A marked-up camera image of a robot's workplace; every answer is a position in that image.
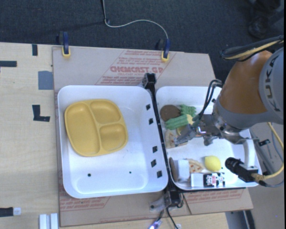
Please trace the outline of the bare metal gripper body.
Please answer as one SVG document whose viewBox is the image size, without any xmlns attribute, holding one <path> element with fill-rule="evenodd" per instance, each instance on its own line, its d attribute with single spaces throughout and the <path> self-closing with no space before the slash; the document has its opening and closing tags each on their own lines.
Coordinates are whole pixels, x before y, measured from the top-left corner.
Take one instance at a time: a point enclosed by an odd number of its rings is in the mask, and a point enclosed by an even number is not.
<svg viewBox="0 0 286 229">
<path fill-rule="evenodd" d="M 217 136 L 217 139 L 225 139 L 232 144 L 243 144 L 245 137 L 240 135 L 242 129 L 230 126 L 222 117 L 213 114 L 203 115 L 198 127 L 195 129 L 202 137 Z"/>
</svg>

